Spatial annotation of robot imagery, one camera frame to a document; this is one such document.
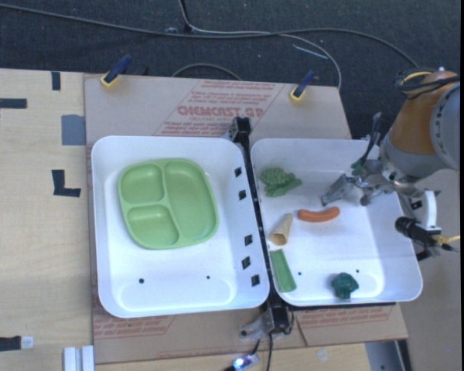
wooden table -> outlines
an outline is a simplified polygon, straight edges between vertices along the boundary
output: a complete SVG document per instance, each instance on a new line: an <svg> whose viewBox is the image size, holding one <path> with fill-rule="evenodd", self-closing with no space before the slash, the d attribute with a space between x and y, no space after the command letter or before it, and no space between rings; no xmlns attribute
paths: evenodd
<svg viewBox="0 0 464 371"><path fill-rule="evenodd" d="M87 170L84 145L63 146L61 117L84 115L82 73L0 69L0 337L31 335L32 349L0 352L0 369L62 369L64 347L92 345ZM52 170L80 197L54 196ZM218 370L237 355L97 366L99 370ZM251 368L264 369L262 362ZM364 344L274 350L271 370L370 369Z"/></svg>

cable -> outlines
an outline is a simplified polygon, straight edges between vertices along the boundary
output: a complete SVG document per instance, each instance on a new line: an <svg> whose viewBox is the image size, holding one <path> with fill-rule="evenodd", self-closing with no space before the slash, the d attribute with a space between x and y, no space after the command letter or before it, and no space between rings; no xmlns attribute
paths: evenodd
<svg viewBox="0 0 464 371"><path fill-rule="evenodd" d="M258 351L258 348L260 346L260 342L261 342L260 339L256 342L256 345L254 346L253 351L250 353L251 355L254 355Z"/></svg>
<svg viewBox="0 0 464 371"><path fill-rule="evenodd" d="M273 353L273 335L268 333L270 336L270 349L268 350L268 362L266 363L266 370L265 371L270 371L270 364L271 364L271 354Z"/></svg>
<svg viewBox="0 0 464 371"><path fill-rule="evenodd" d="M95 26L103 26L110 29L118 29L124 30L126 32L136 32L141 34L146 34L150 36L162 36L162 37L175 37L180 39L256 39L256 38L265 38L265 37L273 37L273 36L291 36L294 34L303 34L303 33L312 33L312 32L340 32L340 33L347 33L352 34L355 36L361 36L365 38L372 39L379 43L384 44L385 46L390 47L393 51L404 57L409 63L413 66L418 66L418 64L406 53L402 50L398 49L396 46L393 46L389 42L380 39L376 36L372 36L370 34L364 32L358 32L356 30L350 29L339 29L339 28L304 28L304 29L291 29L291 30L283 30L283 31L276 31L276 32L215 32L215 36L211 36L210 34L181 34L181 33L172 33L172 32L157 32L154 30L147 30L141 28L134 28L130 26L123 26L123 25L116 25L114 23L109 22L102 22L97 21L94 19L87 19L78 16L71 16L71 15L64 15L64 14L57 14L55 12L48 12L39 9L29 9L26 7L21 7L18 5L11 5L0 3L1 9L11 9L16 11L28 12L35 15L43 15L58 19L65 19L69 21L87 23ZM191 26L193 29L200 31L198 28Z"/></svg>
<svg viewBox="0 0 464 371"><path fill-rule="evenodd" d="M212 63L194 63L194 64L190 64L190 65L181 67L174 74L172 74L171 77L176 77L179 74L181 74L183 71L186 71L188 69L192 69L193 67L211 67L213 69L217 69L217 70L220 70L220 71L223 71L223 72L229 74L231 77L235 78L236 80L242 81L242 79L236 73L231 72L230 70L226 69L225 67L218 66L218 65L213 65Z"/></svg>
<svg viewBox="0 0 464 371"><path fill-rule="evenodd" d="M313 52L313 51L310 51L309 49L302 48L302 47L297 46L297 45L295 45L295 44L292 44L292 46L293 46L294 48L298 49L299 51L304 51L305 53L311 53L312 55L317 56L317 57L322 58L322 59L328 59L326 56L321 55L321 54L319 54L319 53L315 53L315 52Z"/></svg>
<svg viewBox="0 0 464 371"><path fill-rule="evenodd" d="M428 81L427 83L410 83L412 80L417 78L426 78L432 73L435 73L437 70L428 69L425 67L416 67L414 69L406 70L403 73L399 73L395 77L394 85L395 87L406 96L407 99L415 99L422 94L427 92L432 92L438 88L444 87L450 83L455 83L460 81L460 76L455 75L446 78L438 78L437 80Z"/></svg>
<svg viewBox="0 0 464 371"><path fill-rule="evenodd" d="M320 51L324 52L326 56L328 56L328 59L330 59L333 63L333 65L335 66L336 70L337 70L337 76L339 77L339 84L337 85L337 88L340 90L340 88L342 87L342 72L340 71L340 67L339 67L339 64L337 63L336 60L333 59L333 57L328 53L326 52L321 46L319 46L318 44L315 44L315 43L312 43L311 41L308 41L307 39L303 39L302 37L297 37L297 36L293 36L293 35L289 35L289 34L283 34L283 35L280 35L280 36L284 36L284 37L290 37L292 39L297 39L299 41L303 41L304 43L307 43L311 46L314 46L315 48L319 49ZM314 53L313 51L309 51L308 49L303 49L303 48L300 48L299 46L296 46L294 44L292 44L292 46L294 46L294 48L296 49L300 49L300 50L303 50L307 53L311 53L311 54L315 54L315 55L318 55L317 53Z"/></svg>
<svg viewBox="0 0 464 371"><path fill-rule="evenodd" d="M290 335L290 333L294 329L294 321L295 321L294 312L291 311L291 321L288 323L288 327L286 329L284 329L284 334L285 335Z"/></svg>

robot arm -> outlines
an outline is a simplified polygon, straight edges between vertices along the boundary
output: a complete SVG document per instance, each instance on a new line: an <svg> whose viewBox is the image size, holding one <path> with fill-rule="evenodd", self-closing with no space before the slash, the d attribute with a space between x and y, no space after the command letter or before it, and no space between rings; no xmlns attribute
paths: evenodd
<svg viewBox="0 0 464 371"><path fill-rule="evenodd" d="M424 79L410 85L416 77ZM417 227L399 232L422 230L421 238L428 233L431 243L441 233L435 224L435 193L415 184L440 169L460 170L460 79L450 71L418 69L399 75L395 85L407 99L380 143L378 158L367 159L380 137L374 123L368 150L351 165L352 176L341 175L322 196L322 204L343 198L354 186L363 191L363 206L395 191Z"/></svg>

green plate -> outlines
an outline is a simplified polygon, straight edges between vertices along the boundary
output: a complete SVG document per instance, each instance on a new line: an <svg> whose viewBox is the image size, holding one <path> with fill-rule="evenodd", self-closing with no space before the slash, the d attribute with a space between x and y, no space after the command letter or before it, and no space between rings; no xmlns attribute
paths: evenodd
<svg viewBox="0 0 464 371"><path fill-rule="evenodd" d="M118 196L132 239L147 249L201 243L217 231L210 183L189 159L158 159L127 167L118 180Z"/></svg>

blue clamp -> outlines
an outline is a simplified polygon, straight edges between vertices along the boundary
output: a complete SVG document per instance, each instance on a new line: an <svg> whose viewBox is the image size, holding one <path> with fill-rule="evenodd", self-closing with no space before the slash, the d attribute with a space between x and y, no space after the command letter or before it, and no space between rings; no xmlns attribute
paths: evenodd
<svg viewBox="0 0 464 371"><path fill-rule="evenodd" d="M309 85L309 83L311 83L314 77L315 77L315 74L312 72L312 70L310 70L306 74L306 76L302 79L301 83L297 87L295 87L289 94L289 97L291 98L291 100L295 102L300 101L302 97L304 96L304 93L305 93L304 91L306 87Z"/></svg>
<svg viewBox="0 0 464 371"><path fill-rule="evenodd" d="M100 78L101 84L105 88L113 87L115 83L118 81L118 75L123 73L125 69L131 64L132 56L126 55L122 59L120 59L108 73L103 75Z"/></svg>

